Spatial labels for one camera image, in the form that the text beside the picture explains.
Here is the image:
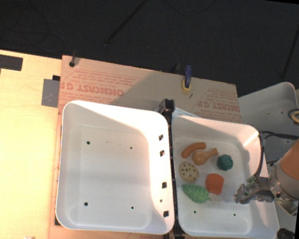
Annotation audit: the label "tan chicken drumstick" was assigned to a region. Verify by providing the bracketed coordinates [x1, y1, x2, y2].
[191, 145, 220, 169]

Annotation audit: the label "green broccoli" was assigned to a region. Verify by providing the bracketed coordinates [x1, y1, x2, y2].
[216, 153, 236, 172]

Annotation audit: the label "beige chocolate chip biscuit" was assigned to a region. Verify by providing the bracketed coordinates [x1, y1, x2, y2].
[177, 160, 201, 184]

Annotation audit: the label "orange carrot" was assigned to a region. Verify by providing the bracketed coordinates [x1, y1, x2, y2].
[203, 172, 226, 196]

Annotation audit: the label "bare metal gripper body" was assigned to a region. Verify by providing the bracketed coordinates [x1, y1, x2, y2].
[246, 175, 299, 217]

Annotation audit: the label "green grapes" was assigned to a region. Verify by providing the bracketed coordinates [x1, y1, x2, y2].
[179, 182, 214, 206]

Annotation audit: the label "black cylinder on white bracket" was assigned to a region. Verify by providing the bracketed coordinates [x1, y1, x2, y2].
[276, 227, 296, 239]

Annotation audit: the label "brown cardboard board red print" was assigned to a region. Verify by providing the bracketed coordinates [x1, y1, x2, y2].
[38, 55, 293, 239]

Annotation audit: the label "orange sausage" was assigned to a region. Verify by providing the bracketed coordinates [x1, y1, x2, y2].
[180, 139, 208, 162]

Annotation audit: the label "white plastic tray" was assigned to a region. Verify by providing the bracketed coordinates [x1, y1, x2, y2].
[47, 98, 190, 239]
[157, 114, 294, 239]

